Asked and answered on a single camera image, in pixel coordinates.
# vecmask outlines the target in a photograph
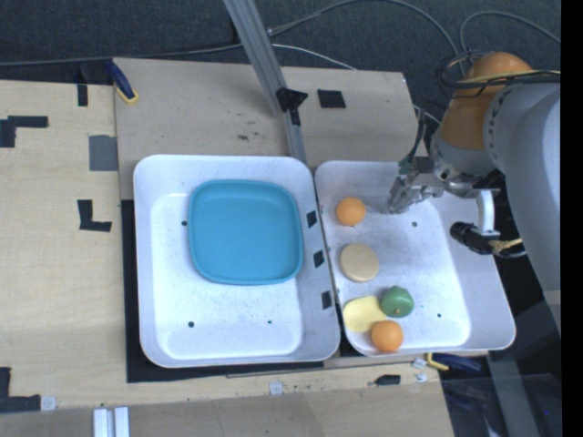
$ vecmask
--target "black tape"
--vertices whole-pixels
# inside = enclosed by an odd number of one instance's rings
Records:
[[[48,127],[48,117],[13,117],[8,116],[13,127]]]
[[[346,108],[342,91],[325,91],[318,89],[318,98],[322,108]]]
[[[89,199],[82,199],[77,201],[79,207],[79,217],[81,217],[81,224],[79,229],[88,229],[92,231],[110,231],[111,222],[95,222],[93,221],[93,201]]]
[[[1,412],[35,412],[40,410],[40,395],[31,397],[11,397],[10,368],[0,368],[0,413]]]
[[[318,269],[324,263],[324,251],[318,251],[313,255],[313,265]]]
[[[327,310],[331,306],[332,306],[332,294],[330,294],[329,290],[324,291],[322,293],[322,309]]]
[[[318,217],[316,215],[316,211],[313,210],[312,212],[310,212],[309,214],[306,215],[306,218],[308,219],[308,228],[310,229],[311,227],[313,227],[317,222],[318,222]]]
[[[398,385],[401,383],[400,375],[385,374],[374,381],[376,385]]]
[[[8,120],[0,120],[0,147],[14,147],[16,128]]]
[[[77,84],[77,105],[80,107],[87,107],[89,105],[87,84]]]
[[[8,117],[0,120],[0,147],[14,147],[18,127],[48,127],[48,117]]]

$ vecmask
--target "wire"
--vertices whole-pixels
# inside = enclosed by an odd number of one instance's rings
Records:
[[[531,27],[534,27],[536,30],[540,31],[545,36],[548,36],[552,40],[554,40],[555,42],[557,42],[557,44],[560,44],[561,43],[561,41],[560,41],[560,39],[558,37],[554,36],[553,34],[551,34],[550,32],[548,32],[543,27],[541,27],[539,25],[536,25],[532,21],[528,21],[527,19],[525,19],[525,18],[523,18],[521,16],[512,15],[511,13],[507,13],[507,12],[504,12],[504,11],[486,10],[486,11],[480,11],[478,13],[474,13],[473,15],[470,15],[462,23],[462,25],[460,27],[460,30],[459,30],[459,43],[460,43],[460,46],[462,47],[462,51],[466,51],[467,50],[467,47],[465,46],[465,42],[464,42],[464,30],[465,30],[465,26],[472,19],[475,19],[475,18],[477,18],[479,16],[484,16],[484,15],[497,15],[497,16],[503,16],[503,17],[510,18],[510,19],[515,19],[517,21],[520,21],[521,23],[524,23],[526,25],[529,25]]]
[[[427,20],[429,20],[439,30],[439,32],[445,37],[448,44],[452,47],[454,53],[457,53],[457,47],[455,45],[455,42],[450,37],[450,35],[447,34],[447,32],[441,27],[441,25],[439,25],[439,23],[437,21],[435,21],[435,19],[433,19],[425,11],[417,8],[416,6],[410,5],[406,2],[402,2],[401,0],[342,0],[341,2],[338,2],[336,4],[321,8],[320,10],[317,10],[317,11],[311,13],[310,15],[305,16],[304,18],[292,21],[290,23],[286,23],[284,25],[280,25],[280,26],[273,28],[273,29],[268,28],[267,34],[269,37],[279,36],[280,34],[283,34],[287,31],[290,31],[294,27],[297,27],[298,25],[301,25],[301,24],[305,23],[306,21],[310,21],[311,19],[313,19],[317,16],[321,16],[325,13],[328,13],[329,11],[332,11],[333,9],[338,8],[340,6],[356,4],[356,3],[360,3],[360,2],[371,2],[371,1],[387,2],[387,3],[396,4],[396,5],[401,5],[401,6],[404,6],[405,8],[409,8],[409,9],[415,11],[419,15],[421,15],[424,18],[426,18]],[[178,52],[162,52],[162,53],[156,53],[156,54],[131,55],[131,56],[124,56],[124,57],[165,58],[165,57],[174,57],[174,56],[206,55],[206,54],[219,53],[219,52],[225,52],[228,50],[239,49],[242,47],[243,47],[242,44],[227,44],[224,46],[216,46],[216,47],[211,47],[211,48],[201,48],[201,49],[178,51]],[[91,56],[91,57],[61,58],[61,59],[55,59],[55,60],[38,60],[38,61],[26,61],[26,62],[3,62],[3,63],[0,63],[0,68],[22,67],[22,66],[42,66],[42,65],[62,65],[62,64],[67,64],[67,63],[102,62],[102,61],[111,60],[114,57],[115,56]]]
[[[519,252],[507,252],[507,251],[493,251],[492,254],[494,256],[497,256],[501,259],[518,259],[518,258],[523,258],[527,255],[527,251],[526,250],[522,250]]]
[[[473,62],[478,58],[487,55],[488,52],[466,50],[452,58],[444,60],[436,70],[437,78],[442,86],[453,89],[473,89],[477,88],[477,93],[470,96],[456,97],[478,97],[488,86],[508,86],[514,83],[557,83],[560,82],[560,71],[532,70],[526,72],[500,73],[492,76],[477,77],[472,79],[461,79],[454,81],[447,76],[449,70],[454,66],[461,66],[462,62]]]
[[[435,21],[434,18],[432,18],[429,14],[427,14],[425,11],[417,8],[416,6],[408,4],[408,3],[403,2],[401,0],[342,0],[341,2],[338,2],[338,3],[335,3],[333,5],[329,5],[329,6],[326,6],[324,8],[321,8],[319,10],[316,10],[315,12],[313,12],[313,13],[311,13],[311,14],[309,14],[301,19],[298,19],[296,21],[292,21],[292,22],[287,23],[285,25],[280,25],[280,26],[274,27],[273,29],[268,28],[267,34],[270,36],[278,36],[279,34],[282,34],[286,31],[289,31],[289,30],[293,29],[294,27],[302,25],[306,21],[310,21],[311,19],[313,19],[315,17],[322,16],[324,13],[328,13],[329,11],[332,11],[333,9],[339,8],[341,6],[357,4],[357,3],[361,3],[361,2],[386,2],[386,3],[404,6],[405,8],[408,8],[410,10],[415,11],[417,14],[421,15],[422,17],[427,19],[429,22],[431,22],[437,28],[437,30],[441,33],[441,35],[445,38],[445,40],[447,40],[447,43],[452,47],[452,50],[454,51],[454,53],[455,54],[457,53],[458,50],[457,50],[457,46],[455,45],[454,40],[450,37],[449,34],[447,34],[447,32],[442,28],[442,26],[437,21]]]
[[[338,60],[334,60],[333,58],[330,58],[329,56],[322,55],[322,54],[319,54],[317,52],[313,52],[312,50],[308,50],[307,48],[301,48],[301,47],[296,47],[296,46],[284,46],[282,44],[271,44],[271,45],[274,46],[274,47],[277,47],[277,48],[287,48],[287,49],[290,49],[290,50],[297,50],[298,52],[303,52],[304,54],[309,54],[309,55],[312,55],[312,56],[318,56],[319,58],[322,58],[324,60],[327,60],[327,61],[329,61],[331,63],[336,64],[336,65],[343,66],[344,68],[352,69],[352,71],[358,71],[358,69],[356,69],[354,66],[346,65],[343,62],[340,62]]]
[[[224,46],[215,46],[209,48],[197,48],[194,50],[185,50],[178,52],[162,52],[158,54],[138,54],[126,56],[86,56],[80,58],[59,58],[54,60],[36,60],[25,62],[0,62],[0,68],[8,67],[22,67],[22,66],[43,66],[43,65],[63,65],[68,63],[92,63],[92,62],[106,62],[115,57],[121,58],[164,58],[173,56],[192,56],[192,55],[206,55],[215,54],[219,52],[227,52],[229,50],[236,50],[243,48],[243,44],[226,44]]]
[[[414,108],[415,110],[417,110],[417,111],[420,111],[420,110],[421,110],[421,108],[420,108],[420,107],[418,107],[418,106],[413,106],[413,108]],[[430,113],[427,113],[427,111],[426,111],[426,110],[424,110],[423,116],[424,116],[424,117],[427,117],[427,118],[431,118],[432,120],[434,120],[434,122],[435,122],[437,125],[441,125],[441,120],[440,120],[440,119],[437,119],[436,117],[434,117],[434,116],[433,116],[433,115],[431,115]]]
[[[516,246],[517,244],[521,244],[521,243],[522,243],[521,238],[511,239],[509,241],[501,241],[499,239],[494,239],[492,241],[488,241],[488,244],[492,248],[494,248],[494,250],[497,252],[502,251],[504,249],[510,249],[513,246]]]

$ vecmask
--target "blue plate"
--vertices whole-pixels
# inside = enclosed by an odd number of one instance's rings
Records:
[[[188,228],[192,262],[211,281],[281,283],[302,266],[298,208],[290,192],[278,185],[207,181],[190,196]]]

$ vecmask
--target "wooden table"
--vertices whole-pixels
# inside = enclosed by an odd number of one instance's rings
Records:
[[[45,425],[85,429],[91,409],[115,406],[131,407],[136,435],[155,435],[170,416],[175,426],[165,434],[178,435],[195,415],[198,422],[206,416],[209,429],[218,422],[222,434],[215,434],[243,435],[231,418],[260,415],[263,406],[273,407],[272,416],[295,412],[317,430],[306,435],[380,435],[389,423],[408,435],[453,435],[437,372],[424,368],[427,382],[417,383],[413,358],[389,364],[335,355],[317,371],[127,383],[120,200],[132,198],[132,168],[152,153],[286,151],[282,124],[263,104],[250,66],[117,62],[140,95],[134,106],[111,86],[88,86],[82,107],[76,85],[0,82],[0,119],[49,121],[18,127],[15,147],[0,147],[0,367],[12,368],[11,396],[54,396],[58,408],[1,415],[3,435]],[[413,144],[402,75],[283,72],[290,88],[310,94],[301,116],[312,169],[331,158],[396,161]],[[319,109],[318,88],[342,90],[347,109]],[[119,171],[90,169],[89,138],[102,135],[118,139]],[[79,228],[83,199],[110,231]],[[383,374],[400,375],[402,385],[372,386]],[[281,383],[280,401],[269,396],[271,382]]]

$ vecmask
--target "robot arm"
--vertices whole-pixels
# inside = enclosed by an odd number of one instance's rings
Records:
[[[464,80],[532,69],[510,54],[480,58]],[[543,291],[560,290],[560,83],[513,83],[458,90],[435,132],[428,158],[413,158],[391,189],[389,209],[444,191],[474,198],[475,184],[495,168],[522,243]],[[455,229],[458,240],[472,238]]]

